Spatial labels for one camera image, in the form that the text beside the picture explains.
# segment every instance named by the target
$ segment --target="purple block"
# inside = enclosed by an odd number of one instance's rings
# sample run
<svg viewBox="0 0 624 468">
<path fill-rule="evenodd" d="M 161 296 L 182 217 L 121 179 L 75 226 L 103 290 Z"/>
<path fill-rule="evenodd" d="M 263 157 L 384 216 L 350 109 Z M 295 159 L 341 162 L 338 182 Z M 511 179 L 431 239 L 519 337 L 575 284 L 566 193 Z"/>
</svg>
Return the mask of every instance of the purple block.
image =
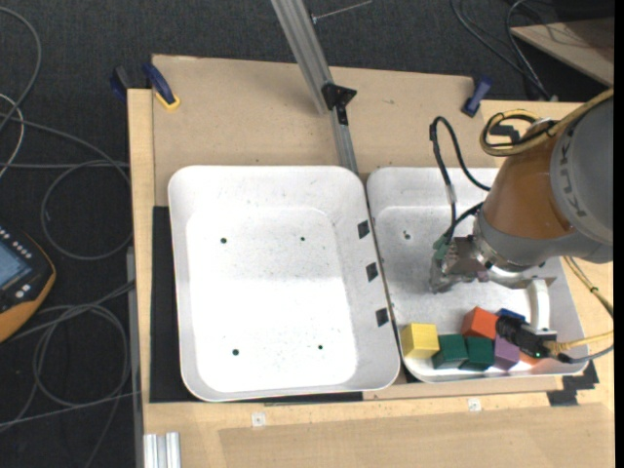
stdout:
<svg viewBox="0 0 624 468">
<path fill-rule="evenodd" d="M 496 335 L 494 340 L 494 365 L 508 371 L 520 361 L 520 348 L 505 338 Z"/>
</svg>

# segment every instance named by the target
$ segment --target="black mat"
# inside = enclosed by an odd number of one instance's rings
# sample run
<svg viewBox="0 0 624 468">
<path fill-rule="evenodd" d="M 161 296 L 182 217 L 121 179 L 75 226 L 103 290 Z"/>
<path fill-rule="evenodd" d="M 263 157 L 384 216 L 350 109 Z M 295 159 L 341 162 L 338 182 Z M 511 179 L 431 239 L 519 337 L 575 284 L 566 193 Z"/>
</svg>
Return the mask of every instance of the black mat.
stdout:
<svg viewBox="0 0 624 468">
<path fill-rule="evenodd" d="M 198 401 L 186 388 L 180 374 L 176 280 L 169 208 L 155 207 L 152 227 L 152 306 L 151 369 L 149 400 L 158 402 Z M 281 403 L 335 403 L 361 401 L 359 392 L 275 397 L 267 401 Z"/>
</svg>

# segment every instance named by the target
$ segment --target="red block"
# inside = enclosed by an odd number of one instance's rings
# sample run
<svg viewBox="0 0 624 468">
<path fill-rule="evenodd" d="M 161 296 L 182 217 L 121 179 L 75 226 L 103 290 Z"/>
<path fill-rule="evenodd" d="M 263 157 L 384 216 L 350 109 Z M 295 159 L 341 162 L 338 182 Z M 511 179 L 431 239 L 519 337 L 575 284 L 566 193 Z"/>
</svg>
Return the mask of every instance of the red block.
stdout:
<svg viewBox="0 0 624 468">
<path fill-rule="evenodd" d="M 495 314 L 487 312 L 481 307 L 475 307 L 464 316 L 460 332 L 464 336 L 495 339 L 497 320 L 498 316 Z"/>
</svg>

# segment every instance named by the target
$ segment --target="white tray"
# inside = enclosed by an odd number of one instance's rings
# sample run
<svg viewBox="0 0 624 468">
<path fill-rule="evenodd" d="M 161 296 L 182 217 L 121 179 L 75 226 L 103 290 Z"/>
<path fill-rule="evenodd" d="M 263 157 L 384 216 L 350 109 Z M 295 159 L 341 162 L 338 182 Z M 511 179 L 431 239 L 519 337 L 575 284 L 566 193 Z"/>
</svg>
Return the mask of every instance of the white tray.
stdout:
<svg viewBox="0 0 624 468">
<path fill-rule="evenodd" d="M 394 381 L 399 350 L 384 322 L 355 175 L 187 167 L 172 177 L 169 203 L 181 373 L 195 396 L 231 401 Z"/>
<path fill-rule="evenodd" d="M 490 184 L 496 169 L 471 171 L 481 182 Z M 448 169 L 457 195 L 457 215 L 482 202 L 486 193 L 474 186 L 459 169 Z M 511 290 L 495 283 L 457 284 L 449 292 L 431 293 L 429 267 L 432 245 L 449 227 L 450 206 L 444 182 L 438 169 L 383 168 L 373 172 L 367 182 L 370 214 L 382 258 L 383 272 L 397 328 L 409 323 L 436 324 L 438 334 L 457 333 L 463 316 L 476 305 L 496 312 L 507 308 L 530 320 L 526 290 Z M 474 220 L 467 218 L 455 235 L 472 232 Z M 558 259 L 543 268 L 526 272 L 528 277 L 556 277 L 550 286 L 550 328 L 561 341 L 581 338 L 583 329 Z M 587 346 L 569 351 L 573 357 L 588 355 Z M 518 363 L 508 372 L 490 368 L 486 372 L 435 370 L 431 359 L 405 359 L 411 374 L 422 381 L 450 381 L 475 377 L 510 377 L 539 374 L 574 374 L 585 364 L 568 365 L 544 359 L 531 367 Z"/>
</svg>

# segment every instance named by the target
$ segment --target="blue clamp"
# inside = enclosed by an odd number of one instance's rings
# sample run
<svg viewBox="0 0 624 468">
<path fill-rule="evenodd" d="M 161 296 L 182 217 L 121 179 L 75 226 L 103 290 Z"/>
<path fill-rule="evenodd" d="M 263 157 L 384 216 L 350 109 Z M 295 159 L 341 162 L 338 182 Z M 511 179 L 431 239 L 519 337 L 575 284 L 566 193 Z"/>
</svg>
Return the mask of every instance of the blue clamp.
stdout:
<svg viewBox="0 0 624 468">
<path fill-rule="evenodd" d="M 466 100 L 466 103 L 461 108 L 461 112 L 467 114 L 471 118 L 477 114 L 479 110 L 479 106 L 481 105 L 481 101 L 484 99 L 486 94 L 489 92 L 491 88 L 491 79 L 487 76 L 482 76 L 475 88 L 474 94 Z"/>
<path fill-rule="evenodd" d="M 141 69 L 154 88 L 156 98 L 160 100 L 165 109 L 168 111 L 177 109 L 179 98 L 172 92 L 167 80 L 165 80 L 158 68 L 150 62 L 144 62 Z"/>
<path fill-rule="evenodd" d="M 124 69 L 124 66 L 117 66 L 113 69 L 113 72 L 109 78 L 110 88 L 113 91 L 114 96 L 121 100 L 124 104 L 128 101 L 128 89 L 132 87 L 130 77 Z"/>
</svg>

